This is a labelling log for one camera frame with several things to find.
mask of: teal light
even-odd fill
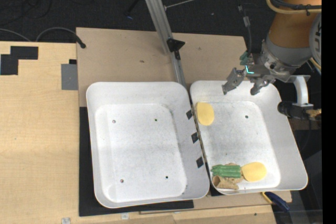
[[[247,71],[248,74],[254,74],[254,72],[248,71],[248,67],[247,66],[245,66],[245,68],[246,68],[246,71]]]

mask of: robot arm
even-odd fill
[[[278,111],[301,120],[312,119],[313,105],[308,101],[306,82],[310,76],[296,76],[294,72],[311,61],[321,73],[321,18],[322,0],[266,0],[276,12],[275,18],[262,41],[259,54],[247,50],[241,56],[243,70],[234,68],[222,85],[223,93],[233,90],[246,77],[254,85],[256,95],[263,87],[276,80],[294,83],[297,103],[281,102]]]

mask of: screw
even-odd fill
[[[175,7],[175,6],[177,6],[177,5],[181,5],[181,4],[184,4],[184,3],[188,3],[188,2],[191,2],[191,1],[194,1],[194,0],[186,0],[186,1],[178,2],[178,3],[176,3],[176,4],[169,5],[169,6],[165,6],[165,5],[163,5],[163,7],[164,7],[164,10],[167,10],[167,9],[170,8],[170,7]]]

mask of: black clamp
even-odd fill
[[[173,39],[173,38],[169,38],[167,40],[167,45],[168,45],[169,51],[175,53],[175,58],[177,60],[181,59],[179,49],[181,49],[184,44],[185,44],[185,42],[179,41],[179,40],[176,40],[176,39]]]

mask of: wooden table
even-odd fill
[[[79,54],[90,52],[90,48],[95,44],[117,44],[116,39],[119,41],[123,39],[123,44],[126,46],[123,49],[128,49],[134,46],[131,41],[136,35],[145,38],[145,41],[141,42],[139,39],[133,39],[133,41],[137,40],[137,46],[152,44],[153,40],[158,40],[155,33],[151,32],[133,31],[131,33],[127,30],[78,28],[77,33],[88,45],[87,51],[83,50]],[[232,65],[237,64],[237,58],[244,51],[245,45],[242,37],[175,34],[174,38],[180,38],[180,40],[187,38],[187,42],[193,44],[181,49],[188,84],[198,80],[199,77],[206,79],[208,76],[215,80],[221,76],[225,79]],[[200,44],[207,40],[213,42]],[[211,52],[218,43],[223,46],[220,48],[220,53]],[[194,200],[193,210],[131,212],[128,213],[128,220],[122,220],[121,214],[79,217],[79,107],[86,105],[83,97],[86,87],[84,81],[91,83],[101,78],[95,77],[94,72],[81,72],[85,64],[83,61],[85,55],[78,57],[77,50],[80,47],[76,44],[0,42],[0,54],[10,54],[11,46],[38,46],[38,60],[19,60],[18,75],[0,76],[1,223],[59,224],[62,223],[63,218],[70,218],[71,224],[187,224],[223,223],[224,221],[225,223],[276,223],[271,205],[267,204],[260,194],[206,196]],[[136,58],[129,58],[128,65],[136,63],[141,67],[153,59],[157,61],[156,63],[165,66],[167,76],[172,76],[168,69],[169,62],[162,62],[166,56],[160,54],[160,46],[158,44],[157,50],[150,51],[150,55],[148,51],[141,52],[140,46],[136,52],[131,52]],[[231,46],[233,52],[231,50],[227,54],[226,46]],[[196,58],[198,62],[195,62],[191,51],[199,54]],[[217,68],[216,72],[211,69],[212,65],[209,63],[212,55],[217,55],[216,57],[221,57],[222,60],[221,62],[213,60]],[[104,61],[107,63],[110,61],[104,59],[109,57],[113,60],[117,59],[115,56],[106,55],[99,64],[96,63],[97,66],[106,68]],[[69,59],[78,59],[79,91],[61,88],[61,64],[69,63]],[[143,79],[146,74],[143,66],[141,67],[143,77],[139,80],[146,81]],[[200,67],[203,67],[203,72],[198,71]],[[118,74],[115,73],[114,76],[119,76],[120,80],[128,79],[129,68],[117,72]],[[286,201],[291,201],[289,191],[280,191],[277,194]]]

